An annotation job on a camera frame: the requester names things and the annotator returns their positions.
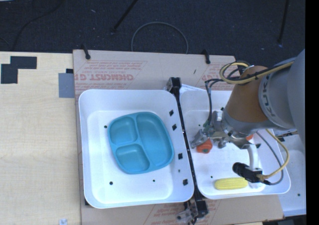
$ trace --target blue divided plate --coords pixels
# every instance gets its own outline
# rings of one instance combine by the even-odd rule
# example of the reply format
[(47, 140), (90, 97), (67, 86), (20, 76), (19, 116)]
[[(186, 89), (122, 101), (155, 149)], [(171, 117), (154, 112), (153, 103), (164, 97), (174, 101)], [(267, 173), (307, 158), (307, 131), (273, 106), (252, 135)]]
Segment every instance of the blue divided plate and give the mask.
[(169, 133), (152, 112), (137, 112), (113, 120), (108, 138), (119, 167), (128, 174), (142, 174), (167, 166), (174, 157)]

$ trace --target black tape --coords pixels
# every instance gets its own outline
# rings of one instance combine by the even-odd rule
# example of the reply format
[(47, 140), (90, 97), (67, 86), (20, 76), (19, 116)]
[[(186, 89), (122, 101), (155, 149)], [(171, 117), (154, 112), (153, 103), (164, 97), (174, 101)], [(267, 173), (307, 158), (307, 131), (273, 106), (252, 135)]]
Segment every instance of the black tape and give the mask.
[(37, 57), (11, 56), (10, 64), (1, 64), (1, 83), (17, 84), (18, 69), (36, 69)]

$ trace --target black fabric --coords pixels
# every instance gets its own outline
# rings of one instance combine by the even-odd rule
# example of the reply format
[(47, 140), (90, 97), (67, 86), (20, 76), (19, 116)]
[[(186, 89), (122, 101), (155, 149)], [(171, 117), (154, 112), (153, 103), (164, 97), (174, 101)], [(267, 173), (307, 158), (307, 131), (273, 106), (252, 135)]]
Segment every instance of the black fabric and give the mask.
[[(83, 43), (88, 50), (206, 50), (270, 67), (305, 49), (306, 0), (289, 0), (282, 46), (286, 0), (137, 0), (117, 26), (133, 1), (1, 1), (0, 50), (71, 53)], [(164, 24), (136, 32), (150, 22)]]

